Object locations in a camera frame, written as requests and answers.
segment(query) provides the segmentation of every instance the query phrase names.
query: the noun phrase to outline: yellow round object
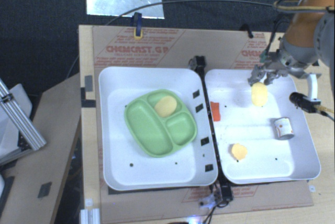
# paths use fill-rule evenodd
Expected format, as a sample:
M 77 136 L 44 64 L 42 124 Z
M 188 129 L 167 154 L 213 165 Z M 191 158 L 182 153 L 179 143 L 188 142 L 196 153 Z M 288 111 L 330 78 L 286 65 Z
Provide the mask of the yellow round object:
M 164 96 L 156 103 L 154 110 L 160 117 L 165 118 L 172 115 L 176 108 L 177 100 L 172 96 Z
M 267 102 L 267 88 L 266 85 L 257 82 L 251 86 L 251 101 L 252 104 L 258 107 L 262 107 Z
M 248 150 L 245 146 L 236 143 L 232 146 L 231 153 L 237 160 L 242 160 L 247 155 Z

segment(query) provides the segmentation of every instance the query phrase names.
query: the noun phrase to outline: green plate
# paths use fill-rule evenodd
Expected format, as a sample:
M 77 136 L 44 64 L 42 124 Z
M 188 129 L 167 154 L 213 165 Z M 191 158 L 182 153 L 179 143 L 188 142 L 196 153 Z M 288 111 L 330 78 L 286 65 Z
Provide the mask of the green plate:
M 175 112 L 160 117 L 154 110 L 164 96 L 177 100 Z M 126 124 L 139 146 L 153 157 L 167 156 L 190 143 L 197 135 L 197 126 L 185 104 L 173 92 L 156 90 L 140 96 L 125 109 Z

